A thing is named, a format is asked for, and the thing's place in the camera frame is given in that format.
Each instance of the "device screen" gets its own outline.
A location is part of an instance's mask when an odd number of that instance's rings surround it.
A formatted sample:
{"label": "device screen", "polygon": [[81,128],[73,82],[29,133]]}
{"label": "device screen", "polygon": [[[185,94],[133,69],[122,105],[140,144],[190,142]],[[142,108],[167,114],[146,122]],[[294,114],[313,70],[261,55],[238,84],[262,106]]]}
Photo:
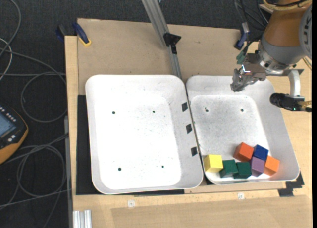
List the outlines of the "device screen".
{"label": "device screen", "polygon": [[15,125],[0,114],[0,136],[15,128]]}

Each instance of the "red-orange block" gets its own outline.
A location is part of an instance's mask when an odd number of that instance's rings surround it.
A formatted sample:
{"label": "red-orange block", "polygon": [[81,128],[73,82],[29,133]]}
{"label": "red-orange block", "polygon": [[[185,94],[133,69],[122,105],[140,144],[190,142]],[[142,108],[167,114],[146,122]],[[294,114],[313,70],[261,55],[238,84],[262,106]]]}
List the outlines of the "red-orange block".
{"label": "red-orange block", "polygon": [[278,170],[278,167],[279,167],[279,160],[278,159],[275,159],[271,156],[267,156],[266,158],[266,162],[265,162],[265,165],[264,165],[264,173],[266,175],[273,175],[277,172]]}
{"label": "red-orange block", "polygon": [[252,158],[253,151],[254,149],[252,146],[242,142],[237,146],[233,157],[241,162],[248,162]]}

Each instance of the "black floor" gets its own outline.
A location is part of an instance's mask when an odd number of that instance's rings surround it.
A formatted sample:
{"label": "black floor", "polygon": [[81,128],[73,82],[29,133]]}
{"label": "black floor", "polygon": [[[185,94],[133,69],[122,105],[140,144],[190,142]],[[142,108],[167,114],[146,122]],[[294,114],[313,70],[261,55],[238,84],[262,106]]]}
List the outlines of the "black floor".
{"label": "black floor", "polygon": [[[149,22],[141,0],[13,1],[20,9],[21,25],[10,43],[12,50],[40,60],[61,73],[65,72],[65,62],[63,43],[55,34],[58,24],[63,24],[67,33],[73,35],[71,24],[79,17]],[[243,0],[243,4],[252,16],[247,16],[252,39],[262,34],[265,25],[258,14],[257,0]],[[164,0],[161,7],[168,24],[241,29],[242,19],[232,0]],[[9,42],[18,21],[17,7],[10,0],[0,0],[0,39]],[[0,41],[0,48],[5,45]],[[5,53],[0,58],[0,72],[4,72],[8,62],[9,54]],[[51,71],[31,58],[14,55],[7,73]],[[31,76],[4,76],[0,80],[0,100],[20,113],[30,128],[21,147],[48,144],[64,134],[67,101],[61,78],[64,77],[38,76],[28,86]],[[65,160],[65,141],[52,146]],[[28,150],[19,150],[13,158]],[[67,185],[61,184],[63,163],[58,153],[46,148],[30,155],[21,175],[17,172],[22,158],[0,165],[0,228],[37,228],[47,221],[46,227],[68,227]],[[20,186],[17,188],[17,177],[28,193]]]}

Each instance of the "empty white tray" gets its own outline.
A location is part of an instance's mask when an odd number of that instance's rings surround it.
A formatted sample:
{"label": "empty white tray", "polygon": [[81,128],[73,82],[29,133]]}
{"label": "empty white tray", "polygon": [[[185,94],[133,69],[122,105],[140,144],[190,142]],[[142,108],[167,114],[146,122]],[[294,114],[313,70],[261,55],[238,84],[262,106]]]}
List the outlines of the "empty white tray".
{"label": "empty white tray", "polygon": [[203,168],[184,83],[172,75],[86,82],[93,184],[104,194],[197,187]]}
{"label": "empty white tray", "polygon": [[232,76],[192,76],[187,81],[202,158],[218,154],[223,160],[233,159],[235,148],[241,142],[251,146],[259,144],[280,160],[279,170],[271,177],[262,174],[246,180],[221,178],[219,173],[205,173],[206,177],[214,184],[297,178],[299,166],[282,113],[269,101],[275,92],[271,82],[268,79],[257,81],[240,92],[233,92],[231,83]]}

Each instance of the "block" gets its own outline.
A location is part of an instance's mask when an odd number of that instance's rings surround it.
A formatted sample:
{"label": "block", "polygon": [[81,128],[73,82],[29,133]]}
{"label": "block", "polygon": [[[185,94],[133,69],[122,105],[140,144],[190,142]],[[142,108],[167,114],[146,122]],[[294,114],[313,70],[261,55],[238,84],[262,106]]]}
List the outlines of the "block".
{"label": "block", "polygon": [[264,173],[267,175],[273,175],[277,172],[280,161],[271,156],[267,156],[266,162],[264,165]]}
{"label": "block", "polygon": [[223,169],[222,156],[209,154],[204,158],[204,169],[206,172],[218,173]]}
{"label": "block", "polygon": [[253,150],[253,147],[242,142],[236,147],[233,157],[241,162],[250,161],[253,155]]}
{"label": "block", "polygon": [[238,173],[234,174],[235,179],[247,179],[252,175],[251,165],[249,162],[237,162]]}
{"label": "block", "polygon": [[250,160],[252,175],[258,177],[264,172],[265,161],[255,156]]}
{"label": "block", "polygon": [[253,152],[254,157],[265,161],[267,158],[267,155],[268,155],[268,149],[265,149],[264,147],[258,144],[254,146],[254,152]]}
{"label": "block", "polygon": [[234,159],[223,160],[222,163],[223,169],[219,172],[221,178],[232,177],[238,173],[237,164]]}

